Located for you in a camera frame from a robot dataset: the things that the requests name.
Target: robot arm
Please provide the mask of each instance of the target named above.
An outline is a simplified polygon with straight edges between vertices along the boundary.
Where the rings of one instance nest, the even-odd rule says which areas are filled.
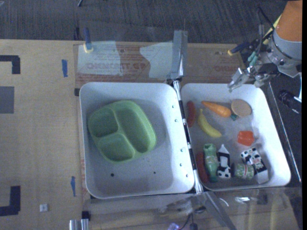
[[[249,66],[238,69],[228,84],[230,91],[244,83],[260,87],[278,72],[294,78],[302,64],[303,1],[288,0],[286,7],[275,23],[270,37],[263,41],[263,25],[259,26],[259,47],[248,58]]]

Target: green bowl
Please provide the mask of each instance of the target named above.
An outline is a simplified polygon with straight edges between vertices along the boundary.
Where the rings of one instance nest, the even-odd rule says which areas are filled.
[[[98,150],[111,162],[137,159],[156,145],[156,134],[148,117],[130,100],[94,111],[87,125]]]

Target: gray carpet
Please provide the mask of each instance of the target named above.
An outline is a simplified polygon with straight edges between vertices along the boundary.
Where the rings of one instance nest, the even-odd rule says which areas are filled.
[[[241,43],[258,36],[257,6],[274,22],[280,0],[0,0],[0,39],[169,41],[185,29],[190,43]]]

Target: green bottle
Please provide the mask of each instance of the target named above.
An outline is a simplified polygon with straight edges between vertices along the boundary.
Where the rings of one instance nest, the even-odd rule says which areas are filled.
[[[216,171],[219,167],[219,162],[216,156],[216,147],[212,143],[205,144],[203,146],[203,152],[205,154],[205,166],[209,174],[209,180],[212,183],[217,182]]]

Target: toy banana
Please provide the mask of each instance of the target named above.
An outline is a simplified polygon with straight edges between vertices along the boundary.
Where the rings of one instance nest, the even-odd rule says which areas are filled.
[[[197,119],[198,125],[201,127],[202,131],[211,137],[221,137],[222,134],[215,128],[213,128],[207,121],[205,115],[202,113],[202,108],[200,109],[200,114]]]

